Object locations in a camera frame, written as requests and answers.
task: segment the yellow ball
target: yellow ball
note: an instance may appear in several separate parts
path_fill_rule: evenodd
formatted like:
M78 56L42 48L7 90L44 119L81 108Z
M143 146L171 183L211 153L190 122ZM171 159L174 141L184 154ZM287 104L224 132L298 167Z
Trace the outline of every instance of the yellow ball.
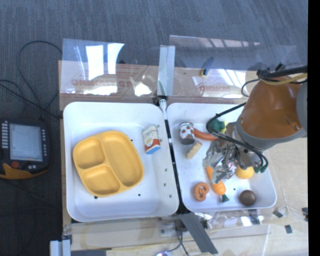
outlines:
M240 179L250 179L255 173L255 170L253 167L248 167L247 169L241 169L240 166L236 169L235 174Z

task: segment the orange carrot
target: orange carrot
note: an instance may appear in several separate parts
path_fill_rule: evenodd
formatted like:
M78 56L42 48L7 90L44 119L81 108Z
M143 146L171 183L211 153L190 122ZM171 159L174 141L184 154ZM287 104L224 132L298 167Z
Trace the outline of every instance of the orange carrot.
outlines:
M208 174L208 178L211 181L214 170L210 166L206 166L205 169L206 173ZM225 195L226 186L222 180L220 180L219 183L211 183L211 187L216 194L222 196L222 202L229 201L229 198Z
M205 133L199 131L198 129L194 128L194 136L198 137L199 139L203 139L206 141L216 141L218 138L211 135L210 133Z

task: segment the white tray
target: white tray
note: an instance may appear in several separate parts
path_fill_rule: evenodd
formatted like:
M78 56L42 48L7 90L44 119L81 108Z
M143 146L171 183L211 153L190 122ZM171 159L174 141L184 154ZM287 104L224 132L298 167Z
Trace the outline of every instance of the white tray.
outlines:
M206 170L202 166L202 160L210 146L210 141L197 139L202 142L202 147L192 159L186 159L186 153L192 145L183 145L179 139L179 124L191 122L200 131L206 132L207 121L225 110L234 107L229 104L206 104L206 103L173 103L167 108L167 118L172 137L173 151L177 166L181 197L184 205L192 212L217 212L233 211L242 209L270 208L277 200L277 194L272 182L269 170L264 173L255 173L250 179L240 179L233 175L224 180L227 202L221 202L221 198L210 187L204 201L197 201L193 195L193 188L199 182L209 183ZM234 110L219 118L227 123L235 122L242 108ZM238 200L243 190L252 190L256 194L256 202L252 206L245 206Z
M79 222L163 217L179 205L168 137L161 110L147 103L73 102L63 111L66 206ZM146 154L142 131L158 126L161 148ZM117 130L134 144L144 166L144 177L135 187L119 194L95 198L78 175L72 158L74 146L97 133Z

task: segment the transparent plastic panel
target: transparent plastic panel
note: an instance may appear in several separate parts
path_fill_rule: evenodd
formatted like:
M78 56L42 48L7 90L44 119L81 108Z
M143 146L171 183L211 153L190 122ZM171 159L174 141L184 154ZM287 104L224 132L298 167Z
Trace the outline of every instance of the transparent plastic panel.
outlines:
M174 48L174 53L168 54L169 48ZM189 97L184 102L196 98L245 99L251 87L244 84L256 79L258 70L274 71L280 64L286 69L306 65L295 45L171 35L167 49L160 51L162 75L158 85L167 85L173 72L172 86L169 84L164 93ZM161 63L167 70L163 71Z
M159 47L64 39L60 109L71 101L151 102L157 91L159 51Z

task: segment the yellow cable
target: yellow cable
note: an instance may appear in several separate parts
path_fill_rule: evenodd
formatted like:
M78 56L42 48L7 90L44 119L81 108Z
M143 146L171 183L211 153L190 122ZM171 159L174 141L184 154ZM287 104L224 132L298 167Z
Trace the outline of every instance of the yellow cable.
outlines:
M276 81L275 82L275 81L268 81L268 80L264 80L264 79L261 79L261 81L265 82L268 85L279 86L279 85L284 85L284 84L288 84L288 83L297 81L297 80L299 80L301 78L305 78L307 76L308 76L308 73L303 73L303 74L297 75L295 77L292 77L292 78L289 78L289 79L283 80L283 81Z

